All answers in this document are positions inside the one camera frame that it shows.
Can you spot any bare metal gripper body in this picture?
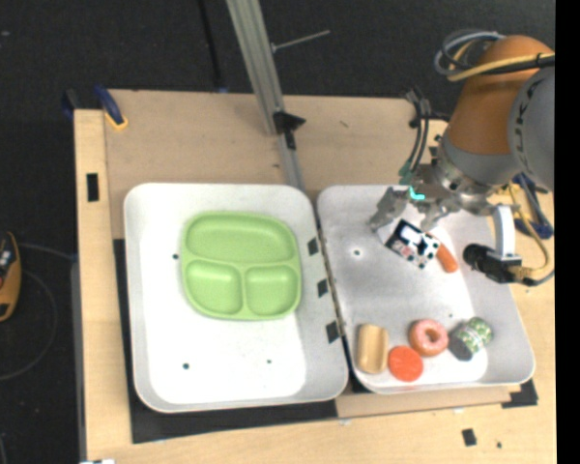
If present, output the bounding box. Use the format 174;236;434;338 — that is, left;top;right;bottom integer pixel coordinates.
408;160;496;217

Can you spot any black and white carton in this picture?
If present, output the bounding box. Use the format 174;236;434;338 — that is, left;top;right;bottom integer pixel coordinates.
384;218;442;271

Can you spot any orange toy sausage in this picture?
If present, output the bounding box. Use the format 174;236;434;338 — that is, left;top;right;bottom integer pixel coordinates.
435;244;459;275

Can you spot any white plastic tray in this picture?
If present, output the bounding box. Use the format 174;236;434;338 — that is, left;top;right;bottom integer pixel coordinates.
315;184;537;396
123;182;350;414

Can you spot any pink toy doughnut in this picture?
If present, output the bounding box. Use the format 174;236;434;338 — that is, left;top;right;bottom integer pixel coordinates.
407;318;450;358

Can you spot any green patterned small can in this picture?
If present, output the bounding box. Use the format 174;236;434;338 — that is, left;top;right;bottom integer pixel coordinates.
447;316;494;363

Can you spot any tan toy bread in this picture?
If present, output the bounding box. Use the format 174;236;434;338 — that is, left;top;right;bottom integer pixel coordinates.
356;323;391;375

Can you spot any orange round toy slice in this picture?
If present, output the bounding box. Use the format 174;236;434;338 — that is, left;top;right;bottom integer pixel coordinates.
387;345;425;384

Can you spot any green divided plate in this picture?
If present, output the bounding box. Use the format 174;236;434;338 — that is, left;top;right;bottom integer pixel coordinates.
179;211;304;322

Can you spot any pale wood board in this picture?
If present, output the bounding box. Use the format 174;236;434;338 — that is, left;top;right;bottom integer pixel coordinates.
72;88;556;464

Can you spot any black cylinder on white bracket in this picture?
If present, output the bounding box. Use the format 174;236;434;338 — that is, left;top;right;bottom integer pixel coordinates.
462;204;524;285

